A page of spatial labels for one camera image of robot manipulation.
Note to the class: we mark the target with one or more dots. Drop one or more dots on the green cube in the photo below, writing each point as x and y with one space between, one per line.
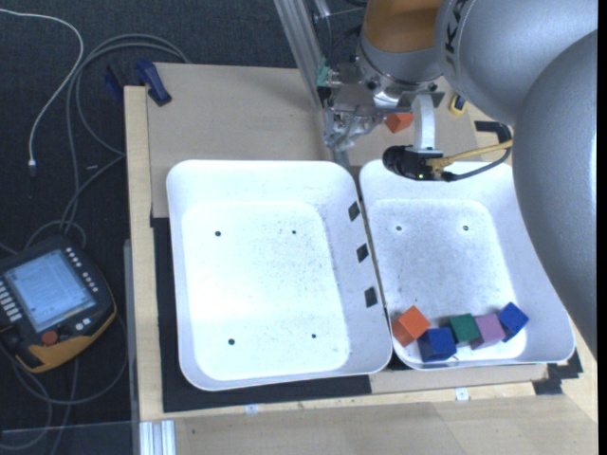
465 327

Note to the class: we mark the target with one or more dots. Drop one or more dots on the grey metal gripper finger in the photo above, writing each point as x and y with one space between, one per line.
360 127
336 135

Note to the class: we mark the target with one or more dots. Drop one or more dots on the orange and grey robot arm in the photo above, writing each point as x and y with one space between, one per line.
498 41

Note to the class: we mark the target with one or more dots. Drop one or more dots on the orange cube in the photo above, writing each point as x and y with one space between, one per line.
410 325
399 122

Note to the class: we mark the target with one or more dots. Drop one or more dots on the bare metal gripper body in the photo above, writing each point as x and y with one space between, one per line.
353 97

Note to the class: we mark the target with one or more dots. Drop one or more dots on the black cylinder on white bracket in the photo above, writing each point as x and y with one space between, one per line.
410 159

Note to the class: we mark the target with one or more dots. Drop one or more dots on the pink cube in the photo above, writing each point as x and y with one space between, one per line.
489 331

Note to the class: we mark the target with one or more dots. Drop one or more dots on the blue cube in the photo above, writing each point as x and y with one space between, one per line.
514 319
437 345

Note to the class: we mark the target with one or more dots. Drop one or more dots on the white plastic tray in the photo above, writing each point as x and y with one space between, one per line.
265 278
441 263

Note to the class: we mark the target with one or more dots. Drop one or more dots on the pale brown flat board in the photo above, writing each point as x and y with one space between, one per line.
237 121

